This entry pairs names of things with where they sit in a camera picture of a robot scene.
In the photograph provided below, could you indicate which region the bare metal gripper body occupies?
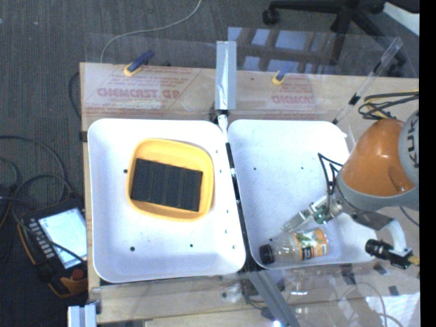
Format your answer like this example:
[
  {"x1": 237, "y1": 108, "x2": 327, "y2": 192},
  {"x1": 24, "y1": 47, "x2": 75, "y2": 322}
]
[{"x1": 298, "y1": 194, "x2": 343, "y2": 225}]

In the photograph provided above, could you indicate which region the clear bottle with orange label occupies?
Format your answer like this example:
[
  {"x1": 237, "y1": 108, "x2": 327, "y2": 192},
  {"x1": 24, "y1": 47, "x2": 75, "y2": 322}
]
[{"x1": 259, "y1": 227, "x2": 330, "y2": 266}]

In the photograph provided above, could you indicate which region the white plastic tray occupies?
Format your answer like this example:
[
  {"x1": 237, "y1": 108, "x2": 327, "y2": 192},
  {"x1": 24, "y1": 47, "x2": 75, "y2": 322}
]
[
  {"x1": 87, "y1": 118, "x2": 247, "y2": 284},
  {"x1": 226, "y1": 119, "x2": 379, "y2": 270}
]

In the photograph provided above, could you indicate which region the black ribbed rectangular block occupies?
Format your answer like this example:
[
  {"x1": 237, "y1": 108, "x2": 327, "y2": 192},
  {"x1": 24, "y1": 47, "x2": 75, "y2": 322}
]
[{"x1": 129, "y1": 158, "x2": 204, "y2": 213}]

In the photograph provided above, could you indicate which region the yellow plate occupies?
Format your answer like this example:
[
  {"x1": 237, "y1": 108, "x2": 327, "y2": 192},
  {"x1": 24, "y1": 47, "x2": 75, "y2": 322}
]
[{"x1": 125, "y1": 138, "x2": 216, "y2": 222}]

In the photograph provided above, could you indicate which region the brown cardboard board red print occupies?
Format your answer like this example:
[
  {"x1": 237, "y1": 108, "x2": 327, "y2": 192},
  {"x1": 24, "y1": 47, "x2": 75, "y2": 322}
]
[{"x1": 79, "y1": 62, "x2": 420, "y2": 324}]

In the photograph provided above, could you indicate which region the black office chair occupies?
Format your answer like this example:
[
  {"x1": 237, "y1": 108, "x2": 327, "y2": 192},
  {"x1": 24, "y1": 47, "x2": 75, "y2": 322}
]
[{"x1": 262, "y1": 0, "x2": 420, "y2": 37}]

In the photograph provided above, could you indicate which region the black cylinder on white bracket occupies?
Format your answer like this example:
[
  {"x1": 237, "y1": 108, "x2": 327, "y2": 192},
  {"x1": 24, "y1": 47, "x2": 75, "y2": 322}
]
[{"x1": 364, "y1": 218, "x2": 420, "y2": 270}]

